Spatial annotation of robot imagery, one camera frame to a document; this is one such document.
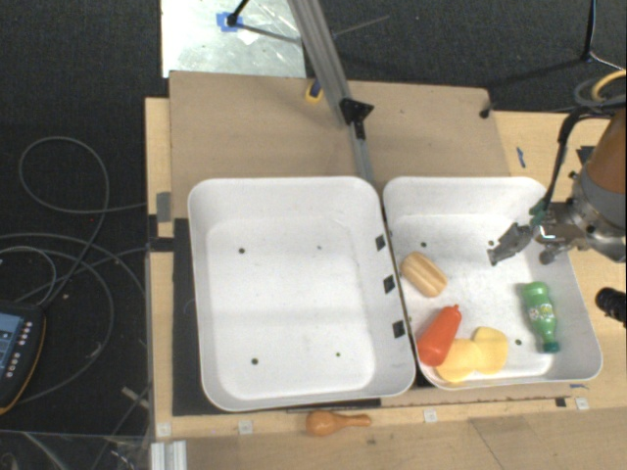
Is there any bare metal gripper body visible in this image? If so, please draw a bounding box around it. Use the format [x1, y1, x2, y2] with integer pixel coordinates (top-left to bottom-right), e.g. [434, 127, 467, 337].
[531, 201, 627, 263]

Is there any red ketchup bottle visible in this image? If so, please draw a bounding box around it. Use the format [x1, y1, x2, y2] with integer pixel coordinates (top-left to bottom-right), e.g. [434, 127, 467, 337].
[415, 304, 463, 368]

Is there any brown cardboard board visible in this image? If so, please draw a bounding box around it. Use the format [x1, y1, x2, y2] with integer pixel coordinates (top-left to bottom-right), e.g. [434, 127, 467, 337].
[168, 70, 575, 418]

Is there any yellow toy chip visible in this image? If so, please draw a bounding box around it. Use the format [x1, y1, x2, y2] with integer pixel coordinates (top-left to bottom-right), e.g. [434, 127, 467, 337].
[470, 326, 510, 376]
[435, 338, 487, 384]

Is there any green plastic bottle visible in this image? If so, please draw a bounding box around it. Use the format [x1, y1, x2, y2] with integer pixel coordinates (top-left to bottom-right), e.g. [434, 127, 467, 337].
[519, 281, 561, 354]

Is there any white plastic tray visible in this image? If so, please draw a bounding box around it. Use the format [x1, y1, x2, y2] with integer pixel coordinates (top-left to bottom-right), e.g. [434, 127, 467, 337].
[187, 175, 418, 413]
[381, 175, 604, 392]

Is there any brown toy chicken drumstick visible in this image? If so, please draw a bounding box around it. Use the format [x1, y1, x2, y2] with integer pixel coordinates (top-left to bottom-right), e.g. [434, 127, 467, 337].
[305, 409, 372, 438]

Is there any tan hot dog bun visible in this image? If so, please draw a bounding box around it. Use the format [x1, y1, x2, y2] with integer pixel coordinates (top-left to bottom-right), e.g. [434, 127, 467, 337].
[400, 251, 449, 299]

